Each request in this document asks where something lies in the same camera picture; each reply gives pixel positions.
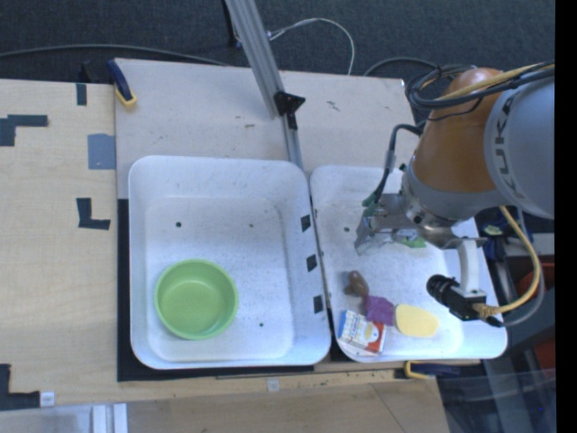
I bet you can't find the purple packet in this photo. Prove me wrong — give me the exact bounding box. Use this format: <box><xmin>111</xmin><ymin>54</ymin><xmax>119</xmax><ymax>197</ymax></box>
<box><xmin>363</xmin><ymin>294</ymin><xmax>398</xmax><ymax>327</ymax></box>

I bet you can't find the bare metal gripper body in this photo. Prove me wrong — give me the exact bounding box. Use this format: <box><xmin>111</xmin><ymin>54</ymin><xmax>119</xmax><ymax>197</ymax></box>
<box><xmin>362</xmin><ymin>192</ymin><xmax>462</xmax><ymax>249</ymax></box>

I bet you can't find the black cylinder on white bracket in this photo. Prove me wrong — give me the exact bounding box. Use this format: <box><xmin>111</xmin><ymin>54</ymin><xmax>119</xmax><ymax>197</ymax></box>
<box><xmin>426</xmin><ymin>236</ymin><xmax>490</xmax><ymax>322</ymax></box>

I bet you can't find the brown rounded toy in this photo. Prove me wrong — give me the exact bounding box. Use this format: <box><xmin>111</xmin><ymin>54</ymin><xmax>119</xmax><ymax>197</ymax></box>
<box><xmin>343</xmin><ymin>270</ymin><xmax>371</xmax><ymax>311</ymax></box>

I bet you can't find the white and orange carton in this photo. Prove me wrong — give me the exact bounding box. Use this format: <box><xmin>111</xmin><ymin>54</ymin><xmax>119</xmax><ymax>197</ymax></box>
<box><xmin>336</xmin><ymin>309</ymin><xmax>389</xmax><ymax>356</ymax></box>

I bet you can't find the green bowl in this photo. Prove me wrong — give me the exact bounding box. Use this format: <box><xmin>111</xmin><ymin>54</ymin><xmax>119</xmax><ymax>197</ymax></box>
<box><xmin>153</xmin><ymin>258</ymin><xmax>241</xmax><ymax>342</ymax></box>

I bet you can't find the yellow oval toy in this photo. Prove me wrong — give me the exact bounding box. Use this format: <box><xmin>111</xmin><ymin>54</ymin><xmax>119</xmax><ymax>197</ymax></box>
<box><xmin>394</xmin><ymin>303</ymin><xmax>441</xmax><ymax>339</ymax></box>

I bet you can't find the white plastic tray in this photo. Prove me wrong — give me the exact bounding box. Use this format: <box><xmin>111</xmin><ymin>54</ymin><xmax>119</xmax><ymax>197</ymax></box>
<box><xmin>309</xmin><ymin>164</ymin><xmax>509</xmax><ymax>364</ymax></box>
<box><xmin>128</xmin><ymin>154</ymin><xmax>333</xmax><ymax>371</ymax></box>

